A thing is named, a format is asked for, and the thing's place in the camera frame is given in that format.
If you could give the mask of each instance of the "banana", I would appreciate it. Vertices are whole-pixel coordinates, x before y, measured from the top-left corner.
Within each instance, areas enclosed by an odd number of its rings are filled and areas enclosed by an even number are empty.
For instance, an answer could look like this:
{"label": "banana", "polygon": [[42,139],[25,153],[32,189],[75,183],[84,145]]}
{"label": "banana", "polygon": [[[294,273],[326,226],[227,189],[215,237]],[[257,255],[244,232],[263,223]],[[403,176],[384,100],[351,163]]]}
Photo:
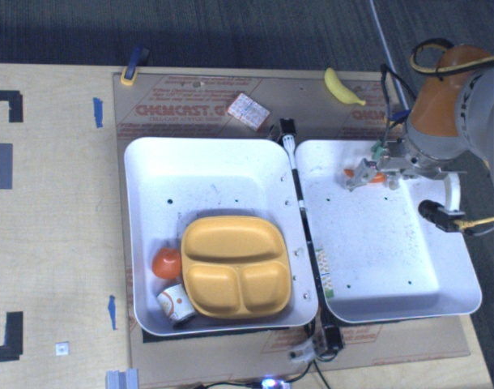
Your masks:
{"label": "banana", "polygon": [[361,100],[351,89],[343,85],[332,68],[326,69],[325,83],[328,90],[342,103],[366,105],[365,100]]}

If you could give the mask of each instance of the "table surface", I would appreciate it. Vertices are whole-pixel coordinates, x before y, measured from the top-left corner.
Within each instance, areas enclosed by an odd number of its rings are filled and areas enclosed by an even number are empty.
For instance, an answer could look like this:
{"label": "table surface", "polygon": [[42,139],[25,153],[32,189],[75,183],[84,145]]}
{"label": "table surface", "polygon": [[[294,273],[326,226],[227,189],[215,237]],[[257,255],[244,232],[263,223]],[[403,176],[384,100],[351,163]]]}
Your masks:
{"label": "table surface", "polygon": [[[24,353],[0,362],[0,387],[104,386],[131,365],[112,75],[117,66],[0,64],[0,89],[23,93],[24,124],[0,102],[0,143],[13,144],[13,188],[0,190],[0,345],[6,312],[23,311]],[[317,76],[314,71],[149,68],[151,73]],[[97,128],[93,98],[103,101]],[[116,307],[126,325],[126,306]],[[325,372],[332,387],[492,387],[469,316],[471,354]],[[55,344],[69,341],[70,355]],[[323,387],[309,373],[294,387]]]}

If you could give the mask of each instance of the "yellow divided plate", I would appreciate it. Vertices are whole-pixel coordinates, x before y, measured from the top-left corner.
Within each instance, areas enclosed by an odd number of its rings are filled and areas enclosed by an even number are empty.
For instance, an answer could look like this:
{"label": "yellow divided plate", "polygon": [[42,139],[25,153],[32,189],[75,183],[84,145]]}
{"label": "yellow divided plate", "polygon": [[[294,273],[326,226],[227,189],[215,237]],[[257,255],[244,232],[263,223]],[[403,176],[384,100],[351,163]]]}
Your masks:
{"label": "yellow divided plate", "polygon": [[213,216],[184,232],[182,277],[195,309],[214,318],[254,318],[280,312],[291,293],[287,247],[269,221]]}

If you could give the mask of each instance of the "dark floor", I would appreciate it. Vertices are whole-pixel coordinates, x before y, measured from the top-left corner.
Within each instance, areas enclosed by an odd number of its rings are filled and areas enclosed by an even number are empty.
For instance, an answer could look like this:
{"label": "dark floor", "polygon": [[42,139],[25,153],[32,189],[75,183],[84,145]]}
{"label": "dark floor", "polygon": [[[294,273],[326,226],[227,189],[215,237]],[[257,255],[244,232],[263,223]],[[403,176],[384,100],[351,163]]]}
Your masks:
{"label": "dark floor", "polygon": [[[0,62],[125,65],[138,43],[153,66],[378,71],[386,57],[371,0],[0,0]],[[396,71],[428,38],[494,53],[494,0],[373,0]],[[456,165],[469,219],[494,216],[472,155]],[[483,289],[472,315],[494,382],[494,233],[467,241]]]}

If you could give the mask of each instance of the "blue and yellow clamp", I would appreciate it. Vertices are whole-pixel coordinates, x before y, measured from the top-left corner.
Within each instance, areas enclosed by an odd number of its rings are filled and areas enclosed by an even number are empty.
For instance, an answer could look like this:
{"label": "blue and yellow clamp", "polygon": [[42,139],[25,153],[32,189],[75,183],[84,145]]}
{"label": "blue and yellow clamp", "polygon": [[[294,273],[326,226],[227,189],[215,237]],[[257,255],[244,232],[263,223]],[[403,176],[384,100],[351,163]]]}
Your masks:
{"label": "blue and yellow clamp", "polygon": [[121,73],[121,83],[127,87],[134,85],[137,79],[138,66],[144,66],[150,56],[150,50],[143,45],[136,45],[128,66]]}

